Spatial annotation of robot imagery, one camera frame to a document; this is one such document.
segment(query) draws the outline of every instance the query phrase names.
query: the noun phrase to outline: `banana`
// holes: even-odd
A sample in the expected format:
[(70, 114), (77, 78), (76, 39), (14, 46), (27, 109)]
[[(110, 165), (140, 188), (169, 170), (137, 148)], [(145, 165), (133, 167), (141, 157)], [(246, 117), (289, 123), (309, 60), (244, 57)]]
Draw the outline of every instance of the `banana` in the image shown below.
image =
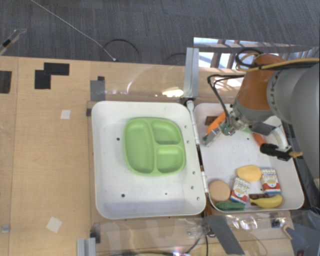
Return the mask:
[(250, 203), (254, 203), (261, 208), (274, 208), (282, 203), (282, 196), (277, 194), (273, 197), (250, 199)]

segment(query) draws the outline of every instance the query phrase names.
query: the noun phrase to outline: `white sticker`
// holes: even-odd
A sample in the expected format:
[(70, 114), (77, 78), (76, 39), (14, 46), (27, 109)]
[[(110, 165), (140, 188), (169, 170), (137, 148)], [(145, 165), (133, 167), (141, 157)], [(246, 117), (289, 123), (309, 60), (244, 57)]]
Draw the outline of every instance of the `white sticker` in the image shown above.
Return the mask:
[(54, 233), (57, 233), (60, 229), (61, 224), (62, 221), (58, 220), (55, 217), (51, 217), (48, 224), (46, 225), (46, 228)]
[(60, 119), (70, 119), (71, 110), (62, 110)]

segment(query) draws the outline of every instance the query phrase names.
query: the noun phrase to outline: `wooden surface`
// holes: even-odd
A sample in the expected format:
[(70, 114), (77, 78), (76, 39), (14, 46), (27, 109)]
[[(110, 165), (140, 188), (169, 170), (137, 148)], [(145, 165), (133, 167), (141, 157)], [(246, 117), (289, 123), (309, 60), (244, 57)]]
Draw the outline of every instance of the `wooden surface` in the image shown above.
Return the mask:
[[(34, 89), (35, 70), (43, 70), (44, 62), (70, 64), (69, 76), (52, 76), (51, 90)], [(6, 135), (1, 131), (1, 141), (14, 139), (7, 143), (11, 145), (8, 150), (1, 142), (1, 157), (8, 161), (6, 170), (0, 168), (0, 224), (10, 221), (11, 230), (9, 235), (0, 234), (0, 255), (75, 256), (77, 239), (87, 239), (94, 222), (101, 223), (104, 239), (104, 244), (97, 245), (100, 255), (119, 249), (165, 249), (173, 244), (188, 248), (194, 242), (186, 234), (186, 227), (195, 223), (192, 218), (110, 221), (99, 215), (90, 196), (94, 188), (86, 117), (90, 80), (105, 77), (107, 100), (174, 102), (176, 98), (166, 98), (162, 92), (182, 89), (183, 67), (0, 57), (0, 70), (4, 68), (13, 71), (17, 94), (15, 90), (0, 94), (0, 125), (10, 128)], [(206, 81), (213, 72), (221, 70), (200, 70), (199, 101), (216, 101)], [(230, 102), (235, 93), (234, 88), (221, 91)], [(62, 110), (71, 111), (70, 119), (60, 118)], [(57, 233), (46, 228), (51, 217), (62, 222)], [(262, 232), (233, 230), (246, 254), (264, 255), (259, 240), (268, 248), (268, 255), (292, 255), (290, 241), (282, 231), (271, 229), (270, 223), (265, 225)], [(216, 238), (210, 243), (209, 255), (223, 255)], [(205, 250), (199, 245), (192, 255), (205, 255)]]

